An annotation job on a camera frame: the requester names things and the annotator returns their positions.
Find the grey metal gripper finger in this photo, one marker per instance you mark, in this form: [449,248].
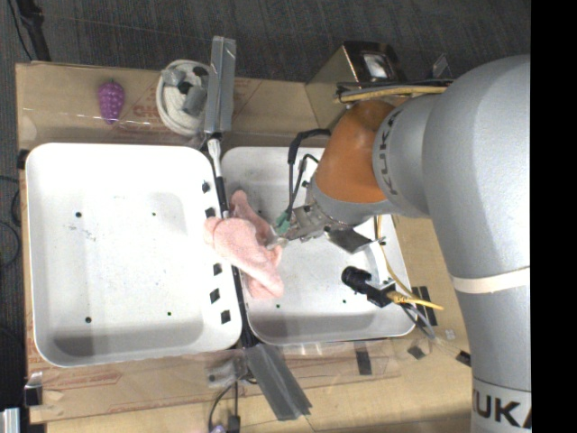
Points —
[278,241]

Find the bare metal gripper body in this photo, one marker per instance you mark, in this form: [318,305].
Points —
[308,223]

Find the pink cloth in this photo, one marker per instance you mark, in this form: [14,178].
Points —
[245,246]

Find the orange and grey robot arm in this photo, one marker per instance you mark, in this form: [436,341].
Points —
[469,174]

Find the white plastic tray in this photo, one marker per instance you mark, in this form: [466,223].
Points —
[121,260]
[315,287]

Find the thin black and white rod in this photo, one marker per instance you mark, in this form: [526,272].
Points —
[221,187]

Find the brown cardboard box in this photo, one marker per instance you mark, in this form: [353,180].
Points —
[331,86]

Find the grey taped block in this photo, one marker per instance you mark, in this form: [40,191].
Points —
[220,88]
[277,381]

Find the white tape roll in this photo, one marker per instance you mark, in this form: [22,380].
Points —
[173,106]

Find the brown cardboard board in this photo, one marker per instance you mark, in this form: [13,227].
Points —
[149,390]

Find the purple toy grapes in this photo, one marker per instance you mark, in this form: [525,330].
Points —
[111,99]

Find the black cylinder on white bracket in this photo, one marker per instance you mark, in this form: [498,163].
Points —
[360,280]

